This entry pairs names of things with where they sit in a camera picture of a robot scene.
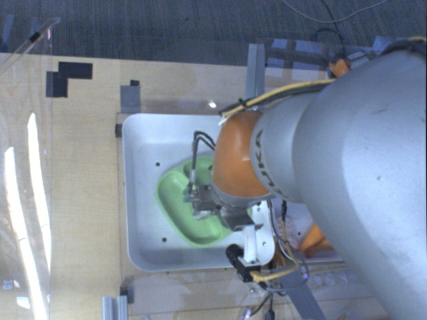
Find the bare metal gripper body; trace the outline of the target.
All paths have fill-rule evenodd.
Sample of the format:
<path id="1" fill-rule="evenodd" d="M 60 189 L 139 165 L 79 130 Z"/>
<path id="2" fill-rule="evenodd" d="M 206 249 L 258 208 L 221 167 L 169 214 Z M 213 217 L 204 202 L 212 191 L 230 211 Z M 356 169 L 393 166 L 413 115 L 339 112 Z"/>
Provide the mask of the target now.
<path id="1" fill-rule="evenodd" d="M 232 231 L 242 231 L 248 226 L 254 226 L 256 230 L 261 229 L 264 224 L 256 223 L 248 209 L 262 201 L 261 197 L 236 197 L 224 193 L 215 185 L 198 185 L 191 192 L 195 219 L 217 215 Z"/>

